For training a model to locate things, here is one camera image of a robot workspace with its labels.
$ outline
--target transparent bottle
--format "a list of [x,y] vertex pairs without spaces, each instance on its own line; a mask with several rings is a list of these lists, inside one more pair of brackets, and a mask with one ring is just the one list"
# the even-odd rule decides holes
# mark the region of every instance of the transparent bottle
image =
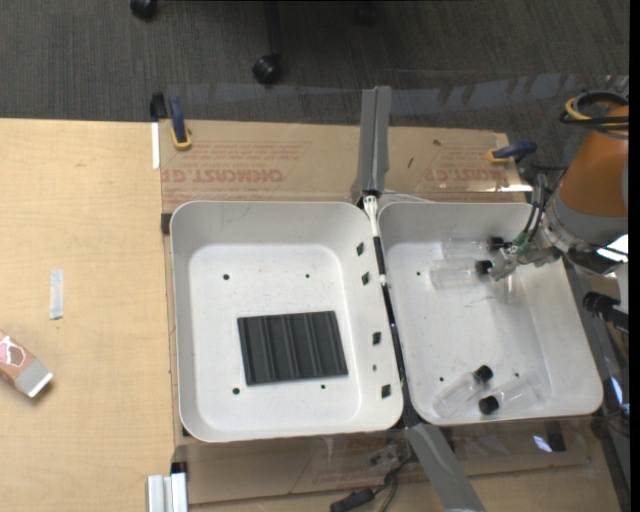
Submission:
[[442,242],[442,255],[445,259],[474,258],[486,259],[492,251],[504,247],[504,239],[490,237],[451,237]]
[[433,402],[434,410],[443,418],[453,416],[485,389],[492,377],[493,371],[487,365],[461,375],[436,396]]
[[487,274],[492,266],[489,260],[477,261],[473,258],[436,260],[431,262],[429,278],[436,288],[473,285],[478,282],[478,277]]
[[527,407],[544,400],[544,385],[537,373],[516,377],[494,389],[478,402],[482,414],[493,414],[498,409]]

